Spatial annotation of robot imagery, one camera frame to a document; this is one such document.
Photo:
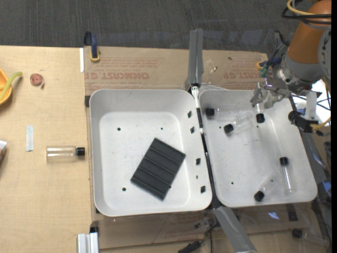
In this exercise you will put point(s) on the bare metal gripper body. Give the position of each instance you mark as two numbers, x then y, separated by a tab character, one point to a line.
285	84

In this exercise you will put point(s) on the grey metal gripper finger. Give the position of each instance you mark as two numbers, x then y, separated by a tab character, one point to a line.
256	97
272	101

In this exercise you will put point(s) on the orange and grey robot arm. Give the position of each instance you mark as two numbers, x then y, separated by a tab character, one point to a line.
305	43

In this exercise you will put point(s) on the clear plastic bottle, black cap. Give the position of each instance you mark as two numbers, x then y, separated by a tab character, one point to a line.
259	195
287	175
297	233
228	128
260	118
210	112
61	152

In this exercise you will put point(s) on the white plastic tray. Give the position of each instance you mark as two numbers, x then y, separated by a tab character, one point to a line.
118	154
245	157

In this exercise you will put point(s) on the brown cardboard board, red print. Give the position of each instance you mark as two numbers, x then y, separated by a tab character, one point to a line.
158	70

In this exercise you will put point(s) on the black ribbed rectangular panel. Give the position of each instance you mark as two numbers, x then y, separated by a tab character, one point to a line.
158	168

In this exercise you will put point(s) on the orange bowl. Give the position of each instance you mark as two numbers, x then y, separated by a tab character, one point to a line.
4	88

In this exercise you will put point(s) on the black cylinder on white bracket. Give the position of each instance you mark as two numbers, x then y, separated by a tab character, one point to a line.
302	121

